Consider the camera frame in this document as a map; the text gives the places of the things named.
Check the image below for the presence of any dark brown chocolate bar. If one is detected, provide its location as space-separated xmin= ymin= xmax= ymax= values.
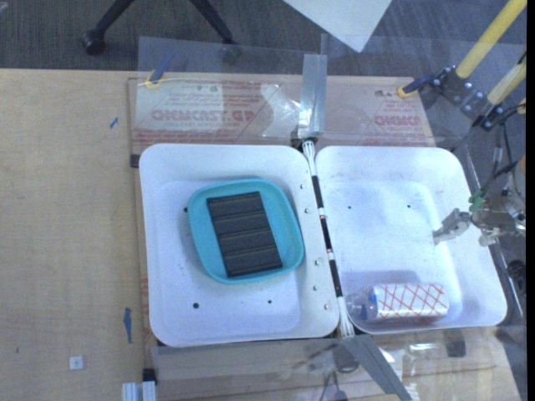
xmin=206 ymin=190 xmax=285 ymax=279

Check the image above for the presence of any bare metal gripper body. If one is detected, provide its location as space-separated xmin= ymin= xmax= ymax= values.
xmin=470 ymin=185 xmax=527 ymax=238

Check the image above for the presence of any thin black and white rod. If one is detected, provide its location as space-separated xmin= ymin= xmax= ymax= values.
xmin=300 ymin=140 xmax=356 ymax=339

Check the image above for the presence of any blue plate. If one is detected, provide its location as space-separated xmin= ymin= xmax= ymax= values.
xmin=186 ymin=177 xmax=306 ymax=285

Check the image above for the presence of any white plastic tray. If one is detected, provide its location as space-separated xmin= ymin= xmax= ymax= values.
xmin=137 ymin=142 xmax=341 ymax=348
xmin=313 ymin=145 xmax=509 ymax=337

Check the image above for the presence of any brown cardboard board red print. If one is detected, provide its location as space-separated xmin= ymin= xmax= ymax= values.
xmin=127 ymin=75 xmax=513 ymax=396

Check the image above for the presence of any clear bottle red white label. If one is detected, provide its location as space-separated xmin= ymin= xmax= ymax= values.
xmin=344 ymin=282 xmax=451 ymax=322

